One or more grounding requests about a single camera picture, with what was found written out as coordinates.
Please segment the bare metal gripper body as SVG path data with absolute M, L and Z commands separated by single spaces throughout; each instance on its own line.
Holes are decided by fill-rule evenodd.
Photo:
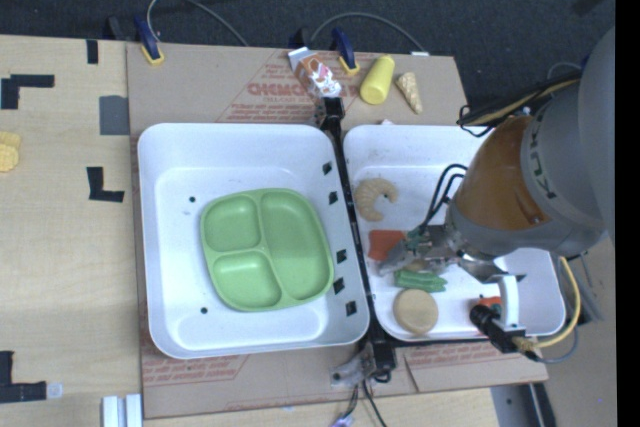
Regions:
M 496 256 L 481 252 L 467 243 L 460 233 L 447 225 L 418 227 L 407 234 L 407 269 L 442 274 L 457 265 L 475 279 L 497 279 L 502 269 Z

